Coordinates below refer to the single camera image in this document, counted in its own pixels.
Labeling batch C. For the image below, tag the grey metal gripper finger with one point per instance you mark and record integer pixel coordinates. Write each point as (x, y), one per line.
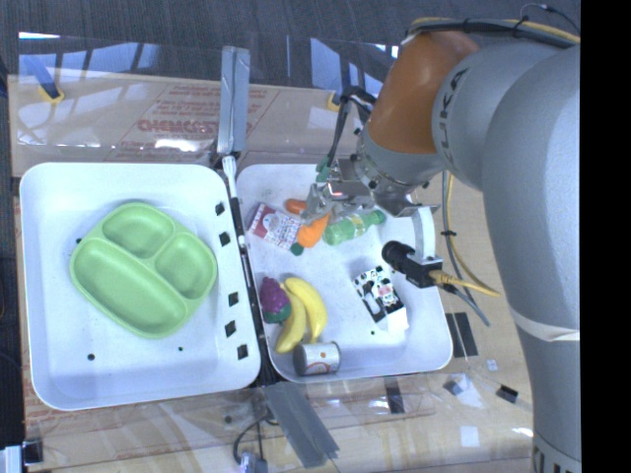
(351, 207)
(315, 201)

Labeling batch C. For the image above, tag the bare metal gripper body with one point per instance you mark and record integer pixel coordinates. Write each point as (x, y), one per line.
(352, 180)

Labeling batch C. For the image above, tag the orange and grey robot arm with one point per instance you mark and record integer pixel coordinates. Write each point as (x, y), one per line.
(532, 175)

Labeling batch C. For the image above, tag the orange sausage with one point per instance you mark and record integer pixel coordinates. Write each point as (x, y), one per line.
(295, 206)

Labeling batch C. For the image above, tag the green plastic bottle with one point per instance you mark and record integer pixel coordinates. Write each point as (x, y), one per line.
(347, 228)

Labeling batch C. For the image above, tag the orange carrot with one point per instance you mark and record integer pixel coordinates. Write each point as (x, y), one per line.
(311, 234)

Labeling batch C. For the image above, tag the red and white carton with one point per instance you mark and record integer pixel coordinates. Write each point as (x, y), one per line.
(273, 227)

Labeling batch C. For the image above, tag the white plastic tray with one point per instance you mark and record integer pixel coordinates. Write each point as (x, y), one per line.
(345, 284)
(59, 313)

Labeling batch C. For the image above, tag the black and white cow carton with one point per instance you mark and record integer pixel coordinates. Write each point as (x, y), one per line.
(379, 291)

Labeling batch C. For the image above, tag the yellow banana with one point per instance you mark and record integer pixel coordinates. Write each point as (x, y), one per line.
(292, 328)
(313, 303)

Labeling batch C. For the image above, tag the purple grapes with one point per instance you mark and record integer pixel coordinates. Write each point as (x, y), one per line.
(273, 298)

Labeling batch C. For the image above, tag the white and orange can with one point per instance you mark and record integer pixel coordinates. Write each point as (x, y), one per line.
(318, 358)

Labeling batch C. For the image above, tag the brown cardboard board, red print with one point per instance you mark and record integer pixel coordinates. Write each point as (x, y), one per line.
(148, 116)

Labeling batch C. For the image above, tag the green divided plate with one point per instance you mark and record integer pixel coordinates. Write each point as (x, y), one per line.
(128, 284)

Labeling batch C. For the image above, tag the black cylinder on white bracket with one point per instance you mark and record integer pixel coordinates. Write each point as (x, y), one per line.
(400, 257)

